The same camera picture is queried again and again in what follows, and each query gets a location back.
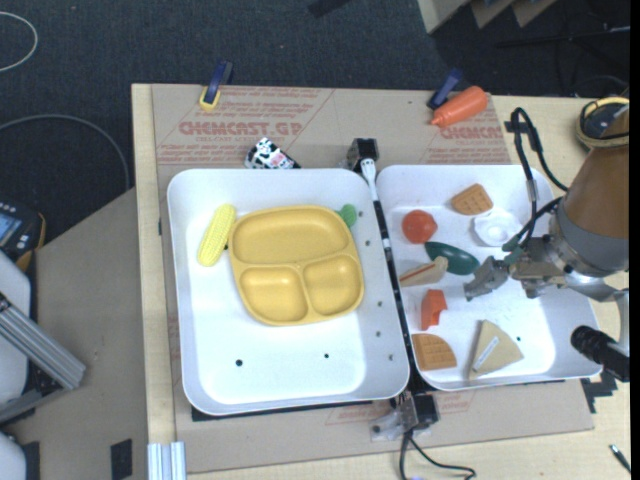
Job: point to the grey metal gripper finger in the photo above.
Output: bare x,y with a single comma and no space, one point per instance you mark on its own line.
492,266
481,286

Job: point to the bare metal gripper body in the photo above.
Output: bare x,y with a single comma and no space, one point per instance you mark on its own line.
542,268

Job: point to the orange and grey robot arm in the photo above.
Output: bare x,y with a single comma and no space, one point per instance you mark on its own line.
597,188

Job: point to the white fried egg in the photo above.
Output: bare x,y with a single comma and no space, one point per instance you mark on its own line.
496,229

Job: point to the dark green toy leaf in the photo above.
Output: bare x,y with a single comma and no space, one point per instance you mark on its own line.
452,259

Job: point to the orange cheese block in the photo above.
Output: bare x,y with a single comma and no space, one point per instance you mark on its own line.
432,309

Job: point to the beige sandwich wedge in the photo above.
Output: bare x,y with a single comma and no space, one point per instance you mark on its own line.
425,273

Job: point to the white plastic tray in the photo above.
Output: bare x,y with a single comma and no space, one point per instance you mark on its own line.
540,328
280,363

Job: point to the beige triangular cheese wedge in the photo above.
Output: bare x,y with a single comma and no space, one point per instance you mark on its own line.
495,350

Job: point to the tan waffle piece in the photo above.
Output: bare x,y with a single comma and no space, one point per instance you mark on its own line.
472,200

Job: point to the orange quarter waffle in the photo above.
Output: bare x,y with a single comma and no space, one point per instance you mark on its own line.
432,352

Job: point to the red tomato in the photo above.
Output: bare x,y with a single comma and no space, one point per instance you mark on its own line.
419,226

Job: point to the thin black and white rod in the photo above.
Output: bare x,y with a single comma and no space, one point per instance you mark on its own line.
386,243

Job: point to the green toy vegetable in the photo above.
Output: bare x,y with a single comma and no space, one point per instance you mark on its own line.
348,214

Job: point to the yellow divided plate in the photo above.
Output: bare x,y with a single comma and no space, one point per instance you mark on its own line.
295,263

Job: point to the black pen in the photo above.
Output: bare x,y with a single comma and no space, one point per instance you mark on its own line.
619,457

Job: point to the brown cardboard board red print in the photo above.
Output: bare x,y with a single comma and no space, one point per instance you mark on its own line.
310,118

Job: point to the black and white cow-print carton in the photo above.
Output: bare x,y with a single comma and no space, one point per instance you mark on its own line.
270,157

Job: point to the yellow corn cob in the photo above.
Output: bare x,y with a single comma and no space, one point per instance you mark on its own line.
216,235

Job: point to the black cylinder on white bracket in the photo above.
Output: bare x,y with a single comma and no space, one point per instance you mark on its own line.
591,341

